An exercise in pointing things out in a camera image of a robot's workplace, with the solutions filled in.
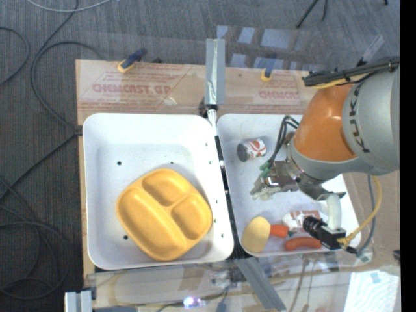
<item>sausage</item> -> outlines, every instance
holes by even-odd
[[[320,241],[313,237],[297,237],[289,239],[285,243],[285,249],[287,251],[293,251],[297,248],[321,248]]]

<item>gray floor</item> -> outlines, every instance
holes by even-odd
[[[61,9],[71,9],[75,3],[34,1]],[[79,0],[79,6],[98,1],[103,0]],[[384,5],[384,0],[328,0],[323,21],[324,0],[320,0],[298,29],[296,24],[310,2],[117,0],[75,13],[48,45],[80,41],[93,46],[107,60],[122,60],[138,46],[144,46],[149,51],[145,61],[160,57],[169,63],[205,64],[205,39],[219,36],[227,40],[228,66],[256,67],[261,57],[267,57],[279,46],[273,38],[283,36],[288,42],[295,39],[292,47],[278,51],[281,64],[277,67],[287,69],[316,65],[348,68],[355,66],[363,55],[372,60],[400,55],[400,0],[388,0],[388,5]],[[56,231],[48,229],[39,234],[41,229],[28,224],[1,227],[21,219],[0,209],[0,288],[6,289],[0,293],[1,311],[62,311],[62,293],[83,286],[78,150],[76,139],[71,138],[71,126],[76,123],[73,61],[96,59],[97,55],[80,45],[67,44],[50,49],[39,60],[35,73],[37,89],[68,123],[58,121],[41,106],[30,79],[37,52],[68,16],[42,10],[26,0],[0,0],[0,27],[19,31],[30,44],[27,63],[15,77],[0,85],[0,178],[13,185],[19,196],[0,184],[0,196],[4,195],[0,205],[14,209],[26,219],[35,218],[62,235],[62,239],[58,238]],[[247,33],[251,34],[250,40],[241,41]],[[272,38],[271,44],[263,45],[265,34]],[[0,82],[24,58],[22,40],[13,32],[0,29]],[[67,144],[20,179],[67,138],[71,138]],[[43,279],[52,287],[59,284],[60,278],[64,281],[52,295],[35,301],[7,295],[25,298],[51,289],[48,284],[28,278]]]

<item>carrot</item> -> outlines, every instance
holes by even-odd
[[[320,241],[313,237],[297,237],[289,239],[285,243],[285,249],[287,251],[293,251],[297,248],[309,247],[309,248],[320,248],[322,244]]]
[[[284,224],[272,224],[270,227],[270,234],[284,238],[289,234],[289,227]]]

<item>yellow plate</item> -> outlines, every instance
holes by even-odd
[[[134,242],[152,259],[181,257],[209,231],[211,208],[181,174],[154,170],[118,197],[117,217]]]

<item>can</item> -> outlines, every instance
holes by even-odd
[[[237,155],[242,162],[266,155],[266,145],[260,138],[241,142],[237,146]]]

